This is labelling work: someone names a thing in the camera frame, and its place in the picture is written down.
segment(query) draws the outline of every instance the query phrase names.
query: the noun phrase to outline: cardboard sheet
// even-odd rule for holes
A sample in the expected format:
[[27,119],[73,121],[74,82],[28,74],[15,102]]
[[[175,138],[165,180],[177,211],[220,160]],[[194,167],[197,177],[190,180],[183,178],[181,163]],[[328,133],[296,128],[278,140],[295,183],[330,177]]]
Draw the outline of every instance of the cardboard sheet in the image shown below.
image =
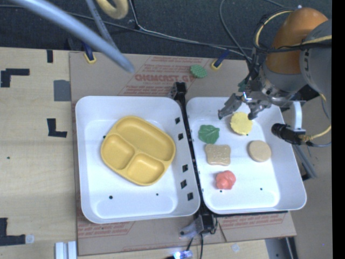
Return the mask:
[[[78,254],[185,247],[190,239],[181,238],[178,231],[189,225],[193,216],[111,224],[91,223],[83,216],[80,208],[75,104],[85,96],[168,96],[173,83],[177,81],[186,83],[187,101],[193,97],[227,97],[237,93],[237,84],[247,75],[247,66],[242,60],[224,60],[222,68],[213,71],[210,64],[214,59],[128,54],[126,56],[136,70],[134,74],[129,74],[102,54],[95,55],[97,61],[88,64],[82,52],[70,53]],[[194,64],[204,67],[208,75],[202,79],[195,78],[189,71]],[[290,212],[222,217],[218,218],[218,222],[216,233],[206,236],[205,244],[296,234]],[[195,238],[193,244],[199,244],[199,239]]]

